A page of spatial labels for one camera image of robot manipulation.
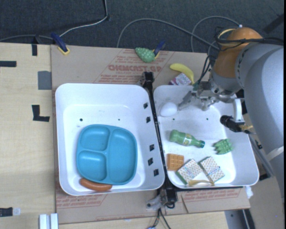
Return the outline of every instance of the blue bowl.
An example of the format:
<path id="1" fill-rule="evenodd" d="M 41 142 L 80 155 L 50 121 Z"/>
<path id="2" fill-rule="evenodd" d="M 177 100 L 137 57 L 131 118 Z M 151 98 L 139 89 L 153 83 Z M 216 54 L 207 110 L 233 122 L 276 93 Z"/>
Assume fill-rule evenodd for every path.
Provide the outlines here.
<path id="1" fill-rule="evenodd" d="M 124 185 L 137 169 L 137 142 L 131 132 L 111 125 L 89 125 L 79 136 L 76 166 L 93 182 Z"/>

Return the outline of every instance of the cardboard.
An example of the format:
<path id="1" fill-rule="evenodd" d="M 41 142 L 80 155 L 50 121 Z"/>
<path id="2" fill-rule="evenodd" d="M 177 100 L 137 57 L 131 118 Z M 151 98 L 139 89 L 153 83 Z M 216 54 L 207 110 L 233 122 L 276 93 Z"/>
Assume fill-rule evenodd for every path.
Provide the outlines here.
<path id="1" fill-rule="evenodd" d="M 63 55 L 56 45 L 51 46 L 54 157 L 56 174 L 56 211 L 59 223 L 88 222 L 111 219 L 129 219 L 155 216 L 147 210 L 146 201 L 156 196 L 156 191 L 70 196 L 63 192 L 58 178 L 55 91 L 64 83 L 137 84 L 143 72 L 153 72 L 154 89 L 180 74 L 169 68 L 172 63 L 182 63 L 194 72 L 198 80 L 206 55 L 192 52 L 161 51 L 152 63 L 142 62 L 133 49 L 68 46 L 70 53 Z M 178 192 L 173 209 L 166 215 L 211 212 L 249 208 L 245 188 L 206 189 Z"/>

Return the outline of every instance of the green bottle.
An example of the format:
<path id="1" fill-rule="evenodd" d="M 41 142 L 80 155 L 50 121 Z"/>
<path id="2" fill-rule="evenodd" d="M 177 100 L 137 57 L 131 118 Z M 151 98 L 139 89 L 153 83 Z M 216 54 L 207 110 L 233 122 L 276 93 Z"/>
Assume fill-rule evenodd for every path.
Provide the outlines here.
<path id="1" fill-rule="evenodd" d="M 195 137 L 188 133 L 178 132 L 177 130 L 171 131 L 170 141 L 179 143 L 184 146 L 197 146 L 204 147 L 204 141 L 198 141 Z"/>

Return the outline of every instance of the white toy egg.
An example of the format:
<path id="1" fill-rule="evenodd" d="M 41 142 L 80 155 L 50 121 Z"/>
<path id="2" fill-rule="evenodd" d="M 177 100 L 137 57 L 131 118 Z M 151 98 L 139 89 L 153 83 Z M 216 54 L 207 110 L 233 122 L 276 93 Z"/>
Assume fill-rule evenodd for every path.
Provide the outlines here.
<path id="1" fill-rule="evenodd" d="M 160 110 L 160 115 L 163 117 L 170 117 L 173 116 L 175 113 L 177 113 L 178 107 L 176 104 L 172 102 L 167 102 L 165 103 L 161 110 Z"/>

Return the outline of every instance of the sausage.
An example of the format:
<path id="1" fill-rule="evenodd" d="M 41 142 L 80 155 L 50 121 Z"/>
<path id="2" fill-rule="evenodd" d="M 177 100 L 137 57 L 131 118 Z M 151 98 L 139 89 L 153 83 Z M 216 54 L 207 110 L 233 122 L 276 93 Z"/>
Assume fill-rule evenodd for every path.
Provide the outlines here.
<path id="1" fill-rule="evenodd" d="M 99 192 L 107 191 L 112 188 L 111 184 L 97 183 L 97 182 L 89 181 L 85 178 L 80 179 L 80 184 L 83 187 L 86 187 L 91 190 L 99 191 Z"/>

